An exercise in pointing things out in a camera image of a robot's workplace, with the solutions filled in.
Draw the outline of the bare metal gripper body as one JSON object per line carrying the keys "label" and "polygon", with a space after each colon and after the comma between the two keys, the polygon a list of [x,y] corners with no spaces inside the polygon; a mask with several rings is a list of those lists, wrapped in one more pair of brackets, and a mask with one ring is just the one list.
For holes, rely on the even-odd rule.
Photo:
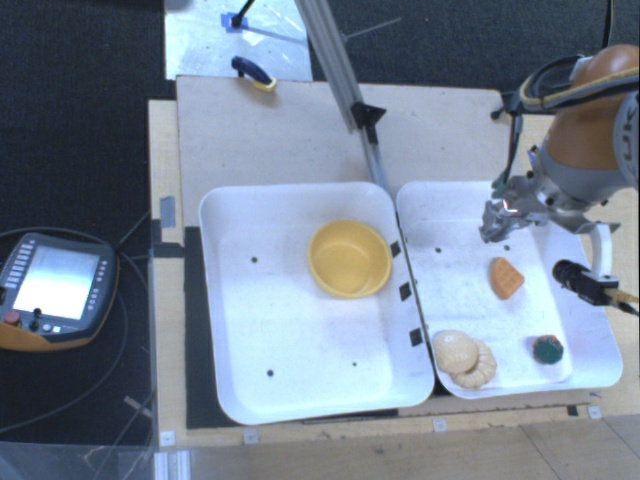
{"label": "bare metal gripper body", "polygon": [[492,183],[491,214],[498,227],[542,226],[548,220],[545,205],[540,201],[536,179],[526,175],[506,179],[501,175]]}

